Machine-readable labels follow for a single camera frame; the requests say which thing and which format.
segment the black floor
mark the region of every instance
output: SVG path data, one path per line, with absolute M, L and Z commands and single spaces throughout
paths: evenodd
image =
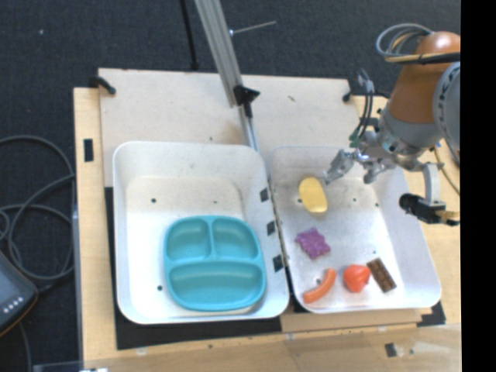
M 347 78 L 359 67 L 390 91 L 399 72 L 376 54 L 378 34 L 414 22 L 460 33 L 461 0 L 221 0 L 232 29 L 277 25 L 234 36 L 244 74 Z M 214 71 L 193 0 L 186 0 L 201 71 Z M 74 166 L 72 89 L 99 67 L 189 70 L 179 0 L 0 0 L 0 142 L 40 136 Z M 67 174 L 61 159 L 32 141 L 0 143 L 0 208 L 22 203 Z M 38 200 L 70 214 L 68 185 Z M 0 218 L 0 238 L 5 231 Z M 60 217 L 29 210 L 13 241 L 23 266 L 38 274 L 63 267 L 71 241 Z M 0 239 L 7 252 L 7 239 Z M 78 358 L 74 277 L 41 297 L 23 320 L 33 364 Z M 0 338 L 0 371 L 26 369 L 14 328 Z

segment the white container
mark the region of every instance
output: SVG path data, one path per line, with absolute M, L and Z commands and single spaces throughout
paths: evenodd
M 354 312 L 394 308 L 428 308 L 441 296 L 441 287 L 417 218 L 406 215 L 398 200 L 408 192 L 400 168 L 364 184 L 365 170 L 355 164 L 344 177 L 323 186 L 329 207 L 312 214 L 299 201 L 298 185 L 306 177 L 323 182 L 340 147 L 281 147 L 270 157 L 270 182 L 294 295 L 314 313 Z M 295 242 L 297 235 L 315 227 L 331 251 L 311 260 Z M 383 292 L 374 279 L 360 292 L 343 283 L 349 264 L 381 258 L 397 287 Z M 302 295 L 316 287 L 325 269 L 337 270 L 331 291 L 306 305 Z
M 247 146 L 206 143 L 129 142 L 113 157 L 117 301 L 139 324 L 263 319 L 288 306 L 274 206 L 260 197 L 268 189 L 261 156 Z M 231 312 L 182 308 L 167 291 L 164 235 L 181 218 L 225 215 L 244 220 L 258 236 L 267 275 L 265 295 L 253 306 Z

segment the orange sausage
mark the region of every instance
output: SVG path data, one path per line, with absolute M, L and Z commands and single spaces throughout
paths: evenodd
M 303 294 L 303 300 L 305 303 L 312 303 L 313 301 L 318 301 L 322 296 L 324 296 L 334 285 L 336 280 L 336 271 L 334 269 L 327 269 L 325 271 L 324 279 L 317 288 L 307 291 Z

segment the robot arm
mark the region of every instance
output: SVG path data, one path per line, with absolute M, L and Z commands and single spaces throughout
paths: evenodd
M 382 48 L 390 36 L 387 49 Z M 416 43 L 414 53 L 401 52 Z M 422 163 L 419 157 L 445 139 L 452 151 L 460 151 L 460 37 L 433 32 L 423 26 L 404 24 L 386 29 L 376 48 L 387 62 L 403 65 L 378 122 L 370 119 L 374 85 L 364 71 L 358 76 L 366 93 L 362 119 L 352 136 L 353 151 L 341 150 L 326 174 L 329 183 L 348 172 L 354 163 L 367 171 L 369 184 L 378 174 L 396 166 L 422 172 L 425 197 L 403 195 L 400 206 L 427 223 L 456 225 L 440 199 L 441 163 Z

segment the wooden table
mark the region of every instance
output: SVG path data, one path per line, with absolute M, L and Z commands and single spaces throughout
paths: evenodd
M 262 84 L 271 81 L 270 77 L 248 77 L 246 83 L 251 81 Z M 343 80 L 315 79 L 323 86 L 337 84 L 337 88 L 346 87 Z M 288 340 L 295 343 L 300 340 L 336 340 L 337 336 L 343 334 L 353 335 L 368 332 L 371 337 L 378 332 L 387 330 L 393 334 L 397 329 L 407 332 L 406 337 L 430 334 L 430 331 L 421 331 L 416 328 L 415 322 L 427 310 L 408 310 L 399 312 L 397 315 L 391 312 L 378 312 L 373 316 L 376 324 L 370 324 L 370 316 L 363 313 L 358 315 L 334 316 L 331 320 L 322 319 L 318 315 L 300 315 L 288 312 L 281 316 L 283 332 L 278 334 L 238 337 L 232 339 L 199 340 L 185 343 L 174 343 L 168 345 L 150 346 L 147 348 L 117 350 L 115 337 L 115 320 L 112 301 L 112 279 L 109 257 L 109 242 L 107 232 L 107 220 L 104 199 L 105 179 L 103 173 L 104 156 L 102 152 L 102 112 L 100 110 L 101 92 L 96 88 L 74 89 L 74 123 L 75 123 L 75 146 L 77 158 L 77 199 L 79 215 L 79 247 L 78 247 L 78 277 L 80 283 L 80 307 L 81 307 L 81 347 L 82 357 L 86 362 L 99 361 L 102 367 L 117 363 L 119 370 L 125 365 L 129 368 L 134 360 L 140 365 L 147 365 L 147 370 L 161 370 L 162 362 L 167 359 L 171 362 L 167 370 L 175 370 L 175 367 L 184 369 L 185 365 L 194 366 L 205 360 L 215 360 L 212 364 L 217 367 L 225 365 L 226 357 L 231 354 L 236 360 L 231 359 L 226 368 L 238 370 L 253 362 L 256 354 L 257 362 L 261 365 L 272 365 L 271 370 L 293 370 L 298 367 L 295 363 L 293 351 L 288 347 Z M 361 98 L 354 98 L 356 107 L 360 110 Z M 385 100 L 376 100 L 376 107 L 385 104 Z M 87 140 L 92 142 L 93 156 L 88 161 L 85 153 Z M 441 148 L 442 158 L 446 168 L 456 183 L 460 183 L 460 172 L 455 163 L 452 162 L 446 147 Z M 433 155 L 428 153 L 425 159 L 433 160 Z M 424 184 L 421 174 L 406 175 L 408 185 L 415 194 L 424 193 Z M 448 182 L 442 178 L 441 191 L 443 200 L 446 201 L 449 210 L 459 210 L 460 200 L 456 192 Z M 441 225 L 426 225 L 422 223 L 425 238 L 436 266 L 442 285 L 442 305 L 446 314 L 446 323 L 454 327 L 457 337 L 461 330 L 461 301 L 460 301 L 460 228 Z M 458 349 L 458 343 L 451 343 L 450 348 Z M 323 362 L 326 352 L 319 355 Z

